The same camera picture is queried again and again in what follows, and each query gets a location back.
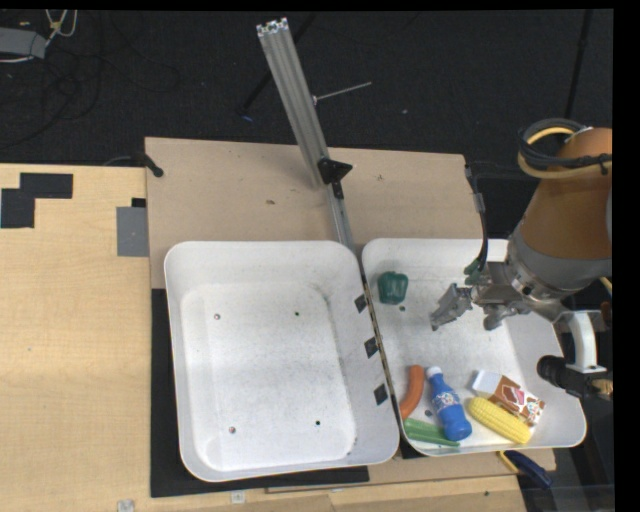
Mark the blue plastic bottle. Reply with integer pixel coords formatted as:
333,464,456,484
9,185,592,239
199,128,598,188
424,365,474,443

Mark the yellow corn cob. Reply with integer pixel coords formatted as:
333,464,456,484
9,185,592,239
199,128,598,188
466,395,533,446

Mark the white plastic tray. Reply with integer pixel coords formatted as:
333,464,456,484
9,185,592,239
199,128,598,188
163,240,402,483
360,237,588,458

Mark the brown cardboard board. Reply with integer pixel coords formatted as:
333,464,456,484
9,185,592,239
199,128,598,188
144,137,558,496

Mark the black cylinder on white bracket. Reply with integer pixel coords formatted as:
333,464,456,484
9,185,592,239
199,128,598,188
536,309,612,399

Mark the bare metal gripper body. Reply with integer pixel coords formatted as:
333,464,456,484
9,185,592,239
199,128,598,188
469,261,566,323

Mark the brown and white carton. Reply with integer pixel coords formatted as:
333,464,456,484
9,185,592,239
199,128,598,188
470,369,547,428

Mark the green bell pepper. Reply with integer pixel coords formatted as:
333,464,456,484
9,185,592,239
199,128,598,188
376,270,409,305

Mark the orange sausage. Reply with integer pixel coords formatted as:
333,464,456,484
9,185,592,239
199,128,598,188
398,364,426,421

